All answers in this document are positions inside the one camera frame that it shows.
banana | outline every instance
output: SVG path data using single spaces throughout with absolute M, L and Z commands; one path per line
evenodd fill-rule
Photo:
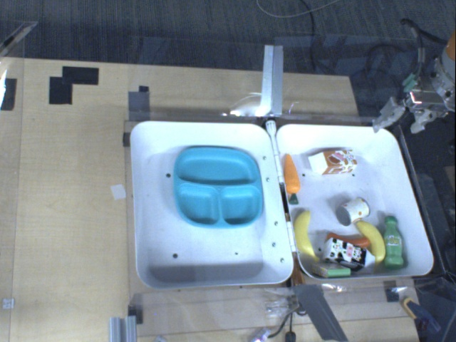
M 319 258 L 315 255 L 313 251 L 314 248 L 312 247 L 312 243 L 309 239 L 308 230 L 309 230 L 309 223 L 311 221 L 311 213 L 310 211 L 306 210 L 302 212 L 295 220 L 294 220 L 294 237 L 296 239 L 296 246 L 298 250 L 307 256 L 310 256 L 314 261 L 318 261 Z
M 375 256 L 375 263 L 381 263 L 386 255 L 385 250 L 385 241 L 378 229 L 371 223 L 364 222 L 363 220 L 358 220 L 355 223 L 358 231 L 370 241 L 370 246 L 368 250 L 371 254 Z

